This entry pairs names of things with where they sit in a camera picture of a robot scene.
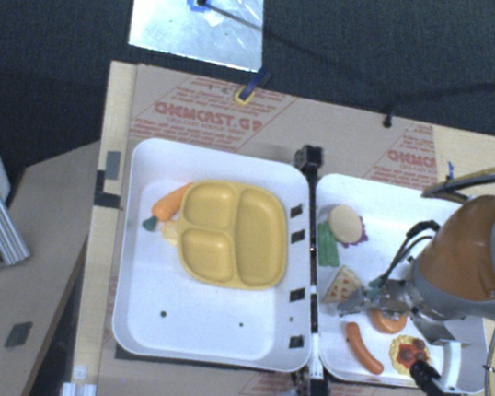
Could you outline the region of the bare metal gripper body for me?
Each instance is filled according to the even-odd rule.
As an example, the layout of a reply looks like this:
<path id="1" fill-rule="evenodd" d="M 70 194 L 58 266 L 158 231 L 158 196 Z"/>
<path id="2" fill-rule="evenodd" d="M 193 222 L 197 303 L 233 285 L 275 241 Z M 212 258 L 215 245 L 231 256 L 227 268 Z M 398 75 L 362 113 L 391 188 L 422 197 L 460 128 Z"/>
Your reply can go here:
<path id="1" fill-rule="evenodd" d="M 412 282 L 376 278 L 369 283 L 367 300 L 370 309 L 383 311 L 388 316 L 409 314 L 420 305 L 421 295 Z"/>

